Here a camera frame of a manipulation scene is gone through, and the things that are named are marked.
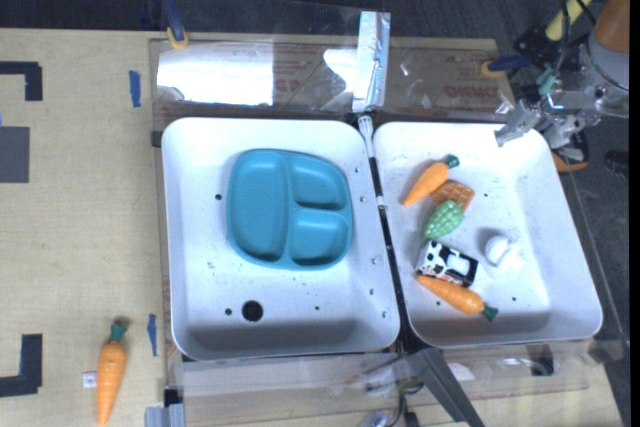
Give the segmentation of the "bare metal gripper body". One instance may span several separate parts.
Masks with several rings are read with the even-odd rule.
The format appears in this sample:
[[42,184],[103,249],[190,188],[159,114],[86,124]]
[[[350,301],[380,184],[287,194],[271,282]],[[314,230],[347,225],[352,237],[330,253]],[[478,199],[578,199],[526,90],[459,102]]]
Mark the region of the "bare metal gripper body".
[[616,82],[583,75],[551,75],[538,86],[540,108],[553,118],[583,119],[596,124],[603,116],[629,117],[629,91]]

